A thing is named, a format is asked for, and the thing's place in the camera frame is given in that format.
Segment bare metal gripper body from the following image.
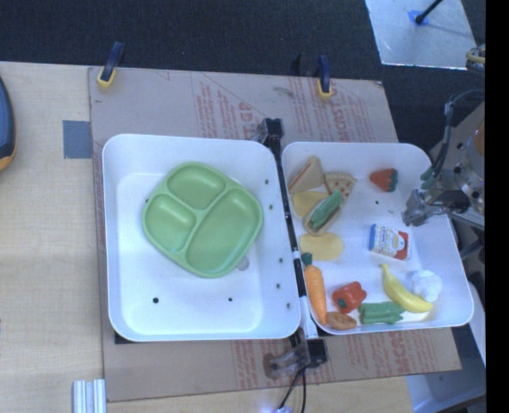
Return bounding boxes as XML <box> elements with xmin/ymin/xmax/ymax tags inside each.
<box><xmin>425</xmin><ymin>160</ymin><xmax>487</xmax><ymax>228</ymax></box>

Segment red toy strawberry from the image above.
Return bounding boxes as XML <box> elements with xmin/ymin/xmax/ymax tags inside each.
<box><xmin>369</xmin><ymin>167</ymin><xmax>400</xmax><ymax>194</ymax></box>

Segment white blue red small carton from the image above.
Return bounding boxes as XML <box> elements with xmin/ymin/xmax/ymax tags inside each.
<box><xmin>368</xmin><ymin>223</ymin><xmax>412</xmax><ymax>262</ymax></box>

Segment white plastic tray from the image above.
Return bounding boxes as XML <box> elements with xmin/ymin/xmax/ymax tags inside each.
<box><xmin>280</xmin><ymin>140</ymin><xmax>475</xmax><ymax>336</ymax></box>
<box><xmin>101</xmin><ymin>133</ymin><xmax>303</xmax><ymax>343</ymax></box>

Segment tan toy waffle piece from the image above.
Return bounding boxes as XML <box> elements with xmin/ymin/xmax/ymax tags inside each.
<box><xmin>322</xmin><ymin>171</ymin><xmax>358</xmax><ymax>202</ymax></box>

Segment white toy garlic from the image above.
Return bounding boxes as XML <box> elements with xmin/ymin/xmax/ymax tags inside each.
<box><xmin>409</xmin><ymin>268</ymin><xmax>444</xmax><ymax>303</ymax></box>

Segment yellow banana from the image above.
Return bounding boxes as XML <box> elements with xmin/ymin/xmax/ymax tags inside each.
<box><xmin>380</xmin><ymin>262</ymin><xmax>435</xmax><ymax>315</ymax></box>

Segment tan toy bun green filling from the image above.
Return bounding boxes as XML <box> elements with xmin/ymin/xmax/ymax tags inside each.
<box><xmin>301</xmin><ymin>188</ymin><xmax>345</xmax><ymax>237</ymax></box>

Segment yellow oval toy chip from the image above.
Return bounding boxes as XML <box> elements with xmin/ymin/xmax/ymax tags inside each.
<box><xmin>298</xmin><ymin>231</ymin><xmax>345</xmax><ymax>262</ymax></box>

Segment pale yellow toy chip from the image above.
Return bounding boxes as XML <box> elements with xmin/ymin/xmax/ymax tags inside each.
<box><xmin>290</xmin><ymin>189</ymin><xmax>331</xmax><ymax>219</ymax></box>

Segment red toy bell pepper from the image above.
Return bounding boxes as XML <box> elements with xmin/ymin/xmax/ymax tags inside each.
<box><xmin>332</xmin><ymin>280</ymin><xmax>369</xmax><ymax>315</ymax></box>

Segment tan triangular toy sandwich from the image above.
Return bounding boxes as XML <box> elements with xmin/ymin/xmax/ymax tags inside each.
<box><xmin>287</xmin><ymin>155</ymin><xmax>326</xmax><ymax>196</ymax></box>

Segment green toy beans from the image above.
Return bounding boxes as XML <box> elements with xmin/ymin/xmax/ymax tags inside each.
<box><xmin>357</xmin><ymin>300</ymin><xmax>407</xmax><ymax>326</ymax></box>

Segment thin black and white rod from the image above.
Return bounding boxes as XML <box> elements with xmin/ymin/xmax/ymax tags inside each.
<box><xmin>269</xmin><ymin>133</ymin><xmax>320</xmax><ymax>341</ymax></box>

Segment orange toy carrot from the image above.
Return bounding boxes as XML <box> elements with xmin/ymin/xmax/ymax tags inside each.
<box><xmin>301</xmin><ymin>252</ymin><xmax>329</xmax><ymax>327</ymax></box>

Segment orange toy tomato slice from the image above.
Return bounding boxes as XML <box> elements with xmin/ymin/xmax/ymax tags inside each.
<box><xmin>326</xmin><ymin>311</ymin><xmax>358</xmax><ymax>331</ymax></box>

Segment green divided plate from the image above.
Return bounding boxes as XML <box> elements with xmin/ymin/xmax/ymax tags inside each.
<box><xmin>140</xmin><ymin>161</ymin><xmax>265</xmax><ymax>280</ymax></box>

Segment brown cardboard board red print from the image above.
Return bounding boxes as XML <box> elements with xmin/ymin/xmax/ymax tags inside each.
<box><xmin>87</xmin><ymin>66</ymin><xmax>463</xmax><ymax>404</ymax></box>

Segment black block with thin wires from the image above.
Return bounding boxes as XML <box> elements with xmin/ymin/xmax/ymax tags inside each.
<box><xmin>263</xmin><ymin>336</ymin><xmax>329</xmax><ymax>380</ymax></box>
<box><xmin>256</xmin><ymin>117</ymin><xmax>286</xmax><ymax>145</ymax></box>

